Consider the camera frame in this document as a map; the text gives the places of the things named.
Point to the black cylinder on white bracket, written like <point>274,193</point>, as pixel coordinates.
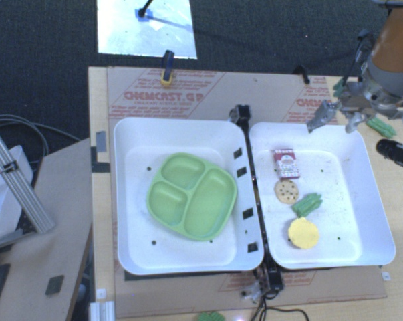
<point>393,150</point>

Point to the green ridged toy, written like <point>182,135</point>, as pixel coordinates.
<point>211,316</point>

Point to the brown chocolate chip biscuit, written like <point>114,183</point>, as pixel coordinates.
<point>286,191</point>

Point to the brown cardboard board red print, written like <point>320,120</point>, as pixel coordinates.
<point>204,95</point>

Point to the white plastic tray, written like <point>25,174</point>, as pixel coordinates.
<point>348,212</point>
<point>137,246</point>

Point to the green bean bundle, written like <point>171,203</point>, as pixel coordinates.
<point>383,128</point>
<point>306,205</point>

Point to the green divided plate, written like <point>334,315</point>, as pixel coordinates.
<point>201,209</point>

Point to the yellow round disc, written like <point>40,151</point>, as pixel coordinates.
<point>303,233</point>

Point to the red and white carton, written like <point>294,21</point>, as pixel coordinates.
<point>286,164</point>

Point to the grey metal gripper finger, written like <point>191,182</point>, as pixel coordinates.
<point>321,114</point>
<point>354,121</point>

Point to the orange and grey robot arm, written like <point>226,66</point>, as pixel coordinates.
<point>391,45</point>

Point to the thin black rod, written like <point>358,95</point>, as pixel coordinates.
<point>256,192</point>

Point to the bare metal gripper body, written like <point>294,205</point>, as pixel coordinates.
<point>355,97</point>

